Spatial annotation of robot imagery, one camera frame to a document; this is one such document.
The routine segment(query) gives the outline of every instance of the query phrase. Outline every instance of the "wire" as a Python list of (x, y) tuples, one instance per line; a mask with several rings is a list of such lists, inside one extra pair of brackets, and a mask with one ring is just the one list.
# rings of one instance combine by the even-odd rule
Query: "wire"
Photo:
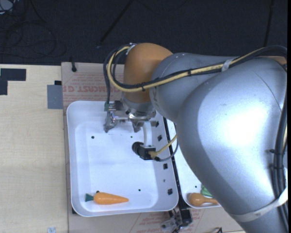
[[(111, 66), (113, 62), (113, 58), (119, 55), (122, 51), (125, 51), (129, 49), (128, 46), (122, 47), (118, 52), (115, 52), (111, 55), (108, 65), (106, 67), (107, 77), (110, 80), (110, 82), (118, 88), (119, 90), (122, 90), (124, 92), (138, 92), (138, 91), (145, 91), (146, 89), (162, 85), (168, 82), (172, 82), (174, 80), (191, 76), (191, 75), (200, 75), (205, 74), (213, 71), (221, 71), (221, 68), (224, 65), (224, 62), (217, 63), (211, 66), (201, 67), (201, 68), (195, 68), (195, 69), (189, 69), (184, 70), (180, 72), (172, 73), (164, 78), (156, 79), (149, 82), (144, 82), (141, 84), (122, 84), (118, 82), (115, 79), (115, 67), (113, 68), (113, 74), (111, 71)], [(282, 46), (269, 46), (269, 47), (263, 47), (261, 49), (252, 51), (248, 54), (245, 54), (243, 56), (237, 57), (233, 59), (228, 68), (233, 68), (241, 63), (244, 63), (248, 60), (251, 60), (255, 57), (259, 57), (265, 54), (270, 53), (280, 53), (285, 57), (286, 60), (288, 60), (287, 55), (287, 49)], [(287, 72), (287, 65), (281, 65), (281, 67)], [(273, 160), (273, 189), (276, 197), (279, 197), (282, 191), (285, 189), (285, 173), (284, 173), (284, 167), (283, 167), (283, 156), (285, 154), (285, 151), (287, 150), (287, 131), (288, 131), (288, 124), (287, 124), (287, 88), (285, 92), (285, 98), (284, 98), (284, 105), (281, 112), (281, 118), (278, 126), (278, 133), (276, 137), (276, 143), (275, 143), (275, 150), (274, 150), (274, 160)], [(175, 137), (167, 144), (165, 145), (161, 150), (159, 151), (150, 151), (148, 152), (152, 158), (156, 158), (158, 154), (160, 154), (164, 149), (166, 149), (168, 146), (172, 144), (172, 142), (175, 140)], [(287, 232), (289, 232), (289, 217), (288, 217), (288, 203), (286, 202), (282, 206), (278, 207), (278, 210), (280, 211), (280, 215), (282, 217), (282, 221), (284, 224), (284, 227)]]
[(178, 9), (180, 9), (184, 4), (186, 4), (186, 2), (188, 0), (184, 0), (184, 2), (182, 2), (176, 9), (170, 9), (170, 10), (166, 10), (166, 11), (155, 11), (154, 9), (150, 8), (149, 6), (147, 6), (146, 4), (144, 4), (143, 2), (139, 1), (139, 0), (136, 0), (138, 3), (140, 3), (142, 6), (144, 6), (145, 8), (147, 8), (148, 10), (156, 13), (156, 14), (168, 14), (168, 13), (171, 13), (171, 12), (174, 12)]
[(267, 27), (266, 27), (266, 33), (265, 33), (265, 38), (264, 38), (264, 46), (267, 46), (268, 37), (269, 37), (269, 33), (270, 33), (270, 28), (271, 28), (272, 17), (273, 17), (274, 7), (275, 7), (275, 0), (271, 0), (270, 11), (269, 11), (269, 14), (268, 14), (268, 21), (267, 21)]
[(117, 52), (119, 52), (119, 50), (121, 50), (123, 47), (128, 47), (130, 48), (131, 47), (131, 43), (130, 44), (125, 44), (125, 45), (122, 45), (116, 49), (113, 49), (106, 57), (106, 59), (104, 60), (104, 63), (103, 63), (103, 74), (104, 74), (104, 79), (105, 79), (105, 84), (106, 84), (106, 87), (107, 87), (107, 99), (106, 99), (106, 104), (109, 104), (110, 102), (110, 89), (111, 89), (111, 86), (110, 86), (110, 80), (108, 79), (108, 74), (107, 74), (107, 65), (108, 65), (108, 60), (114, 55), (116, 54)]
[(151, 158), (155, 158), (157, 155), (159, 155), (161, 152), (163, 152), (167, 147), (169, 147), (176, 140), (176, 138), (177, 138), (177, 135), (175, 135), (174, 138), (172, 138), (171, 141), (168, 142), (159, 151), (149, 151), (148, 154), (151, 156)]
[[(108, 79), (110, 80), (110, 82), (112, 83), (112, 85), (114, 87), (116, 87), (117, 89), (124, 91), (124, 92), (138, 92), (138, 91), (145, 91), (146, 89), (158, 86), (158, 85), (162, 85), (165, 83), (169, 83), (172, 82), (174, 80), (183, 78), (183, 77), (188, 77), (188, 76), (192, 76), (192, 75), (201, 75), (201, 74), (206, 74), (206, 73), (213, 73), (213, 72), (220, 72), (222, 66), (224, 65), (224, 62), (221, 63), (217, 63), (211, 66), (206, 66), (206, 67), (201, 67), (201, 68), (194, 68), (194, 69), (189, 69), (189, 70), (184, 70), (184, 71), (179, 71), (179, 72), (175, 72), (172, 73), (170, 75), (167, 75), (166, 77), (160, 78), (160, 79), (156, 79), (153, 81), (149, 81), (149, 82), (144, 82), (144, 83), (140, 83), (140, 84), (133, 84), (133, 85), (129, 85), (129, 84), (123, 84), (123, 83), (119, 83), (118, 81), (116, 81), (111, 73), (111, 66), (112, 66), (112, 62), (113, 62), (113, 58), (118, 55), (120, 52), (127, 50), (129, 47), (123, 47), (122, 49), (120, 49), (117, 53), (114, 53), (108, 62), (108, 66), (107, 66), (107, 76)], [(268, 52), (279, 52), (281, 54), (284, 54), (285, 57), (287, 58), (287, 49), (282, 47), (282, 46), (269, 46), (269, 47), (264, 47), (255, 51), (252, 51), (248, 54), (245, 54), (243, 56), (237, 57), (234, 60), (231, 61), (229, 68), (232, 68), (236, 65), (239, 65), (245, 61), (248, 61), (254, 57), (260, 56), (261, 54), (265, 54)]]
[(171, 158), (175, 155), (175, 153), (177, 152), (178, 148), (179, 148), (179, 142), (177, 141), (176, 148), (175, 148), (175, 150), (173, 151), (173, 153), (172, 153), (170, 156), (168, 156), (168, 157), (165, 158), (165, 159), (161, 159), (161, 158), (159, 158), (158, 156), (156, 156), (156, 157), (154, 158), (154, 160), (156, 160), (156, 161), (168, 161), (169, 159), (171, 159)]
[[(30, 7), (39, 17), (38, 20), (26, 19)], [(46, 26), (47, 22), (39, 15), (33, 0), (13, 0), (12, 9), (5, 11), (5, 14), (5, 16), (0, 16), (0, 28), (2, 28), (0, 30), (0, 55), (2, 63), (5, 55), (33, 60), (44, 57), (59, 57), (66, 53), (66, 45), (56, 39), (52, 30)], [(41, 28), (41, 37), (35, 41), (31, 41), (32, 35), (27, 34), (32, 25)], [(38, 45), (42, 45), (40, 48), (42, 51), (36, 50)], [(28, 48), (34, 54), (28, 56), (23, 50), (24, 48)]]

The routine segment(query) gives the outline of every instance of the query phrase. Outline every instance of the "dark background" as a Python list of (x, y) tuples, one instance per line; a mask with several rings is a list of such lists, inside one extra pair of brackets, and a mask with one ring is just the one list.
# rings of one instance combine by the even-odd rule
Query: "dark background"
[(129, 42), (226, 56), (287, 47), (288, 0), (133, 0), (105, 35), (129, 1), (16, 0), (0, 15), (0, 64), (103, 63)]

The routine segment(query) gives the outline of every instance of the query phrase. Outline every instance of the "orange carrot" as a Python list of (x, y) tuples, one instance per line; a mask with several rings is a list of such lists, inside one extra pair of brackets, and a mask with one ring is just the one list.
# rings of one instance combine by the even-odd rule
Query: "orange carrot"
[(97, 204), (117, 204), (117, 203), (124, 203), (124, 202), (129, 201), (129, 199), (125, 197), (121, 197), (118, 195), (105, 193), (105, 192), (97, 192), (94, 196), (90, 196), (86, 194), (86, 197), (87, 199), (85, 201), (93, 200)]
[(200, 193), (191, 193), (189, 196), (189, 203), (194, 206), (200, 206), (203, 203), (213, 203), (218, 204), (218, 201), (213, 198), (207, 198)]

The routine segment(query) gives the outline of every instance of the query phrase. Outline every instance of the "beige table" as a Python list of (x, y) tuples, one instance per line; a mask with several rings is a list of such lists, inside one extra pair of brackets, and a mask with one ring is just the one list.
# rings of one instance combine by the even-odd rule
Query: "beige table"
[[(62, 79), (61, 66), (1, 68), (25, 68), (27, 77), (8, 81), (8, 95), (0, 95), (0, 233), (47, 233), (52, 227), (56, 233), (138, 232), (144, 214), (84, 218), (71, 213), (63, 110), (47, 105), (47, 85)], [(221, 207), (197, 215), (194, 233), (213, 233), (217, 227), (243, 232)]]

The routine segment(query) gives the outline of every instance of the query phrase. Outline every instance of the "toy vegetable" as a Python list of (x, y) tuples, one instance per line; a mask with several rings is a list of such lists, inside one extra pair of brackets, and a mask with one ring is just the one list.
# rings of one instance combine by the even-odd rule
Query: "toy vegetable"
[(212, 197), (212, 198), (213, 198), (213, 195), (211, 195), (211, 193), (207, 190), (206, 187), (203, 186), (203, 184), (202, 184), (202, 186), (201, 186), (200, 193), (201, 193), (202, 195), (204, 195), (204, 196)]
[(202, 205), (203, 203), (218, 204), (218, 201), (213, 198), (207, 198), (200, 193), (191, 193), (189, 196), (189, 203), (194, 206)]
[(129, 201), (129, 199), (125, 197), (121, 197), (118, 195), (105, 193), (105, 192), (97, 192), (94, 196), (86, 194), (85, 202), (92, 201), (92, 200), (96, 202), (97, 204), (118, 204), (118, 203), (124, 203), (124, 202)]

